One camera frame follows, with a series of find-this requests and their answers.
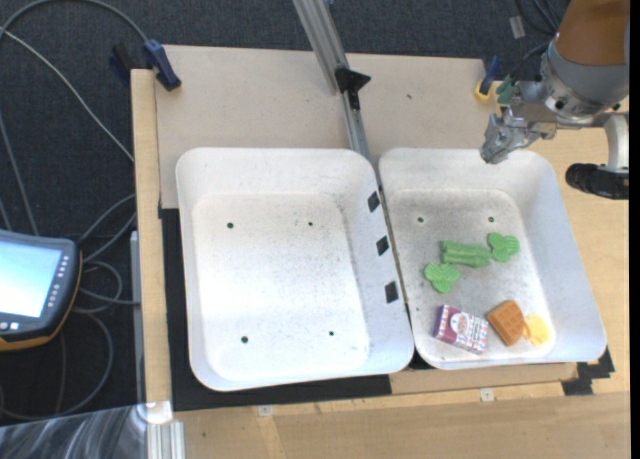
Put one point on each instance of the orange waffle biscuit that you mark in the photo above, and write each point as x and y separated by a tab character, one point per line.
506	322

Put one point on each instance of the pale cardboard board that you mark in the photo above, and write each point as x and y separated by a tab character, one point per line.
260	107

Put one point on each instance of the green broccoli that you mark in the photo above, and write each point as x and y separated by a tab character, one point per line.
442	276
504	247

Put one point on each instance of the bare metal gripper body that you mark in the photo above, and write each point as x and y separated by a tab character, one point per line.
532	112

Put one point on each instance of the purple and white carton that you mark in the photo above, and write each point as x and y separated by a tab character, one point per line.
461	330

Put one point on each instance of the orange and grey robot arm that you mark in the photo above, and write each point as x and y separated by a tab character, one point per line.
590	32

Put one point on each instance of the black cylinder on white bracket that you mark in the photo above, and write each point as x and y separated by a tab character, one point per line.
600	181

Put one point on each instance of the green bean bundle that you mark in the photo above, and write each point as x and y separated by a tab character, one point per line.
465	254

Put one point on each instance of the yellow toy food piece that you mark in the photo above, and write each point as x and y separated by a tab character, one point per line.
539	331

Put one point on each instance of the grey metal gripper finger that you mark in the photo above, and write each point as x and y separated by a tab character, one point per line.
511	143
494	137

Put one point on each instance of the white plastic tray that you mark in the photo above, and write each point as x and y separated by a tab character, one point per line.
475	207
280	287

